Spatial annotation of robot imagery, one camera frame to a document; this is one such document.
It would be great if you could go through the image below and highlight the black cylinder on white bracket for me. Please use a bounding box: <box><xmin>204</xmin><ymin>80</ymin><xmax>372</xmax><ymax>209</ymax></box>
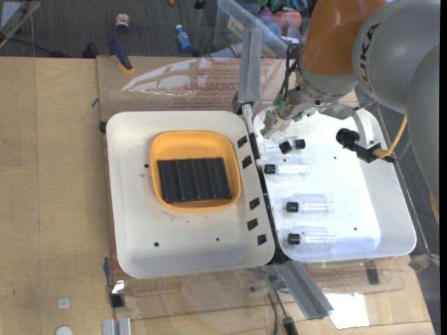
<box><xmin>335</xmin><ymin>108</ymin><xmax>383</xmax><ymax>163</ymax></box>

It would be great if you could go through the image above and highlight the orange plastic bowl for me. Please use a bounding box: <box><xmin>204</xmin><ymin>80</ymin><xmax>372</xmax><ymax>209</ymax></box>
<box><xmin>149</xmin><ymin>130</ymin><xmax>242</xmax><ymax>212</ymax></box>

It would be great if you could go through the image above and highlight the clear plastic storage bin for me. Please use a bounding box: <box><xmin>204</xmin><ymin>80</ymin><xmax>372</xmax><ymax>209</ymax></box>
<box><xmin>214</xmin><ymin>0</ymin><xmax>441</xmax><ymax>59</ymax></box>

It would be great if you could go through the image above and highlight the brown cardboard board red print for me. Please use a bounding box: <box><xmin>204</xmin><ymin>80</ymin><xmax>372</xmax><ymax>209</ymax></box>
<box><xmin>96</xmin><ymin>54</ymin><xmax>431</xmax><ymax>321</ymax></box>

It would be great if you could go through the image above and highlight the white plastic tray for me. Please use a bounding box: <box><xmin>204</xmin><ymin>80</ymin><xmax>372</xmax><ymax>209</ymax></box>
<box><xmin>105</xmin><ymin>110</ymin><xmax>277</xmax><ymax>279</ymax></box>
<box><xmin>252</xmin><ymin>105</ymin><xmax>418</xmax><ymax>263</ymax></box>

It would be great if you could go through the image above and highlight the black ribbed rack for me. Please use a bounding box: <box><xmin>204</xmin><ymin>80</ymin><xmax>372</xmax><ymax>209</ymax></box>
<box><xmin>156</xmin><ymin>156</ymin><xmax>233</xmax><ymax>204</ymax></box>

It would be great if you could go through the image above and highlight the blue plastic bottle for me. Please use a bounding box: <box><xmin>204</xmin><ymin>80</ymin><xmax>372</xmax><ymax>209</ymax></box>
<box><xmin>175</xmin><ymin>24</ymin><xmax>194</xmax><ymax>54</ymax></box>

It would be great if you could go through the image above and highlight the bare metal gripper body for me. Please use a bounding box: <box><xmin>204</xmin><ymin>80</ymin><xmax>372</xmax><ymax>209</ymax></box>
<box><xmin>277</xmin><ymin>84</ymin><xmax>350</xmax><ymax>122</ymax></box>

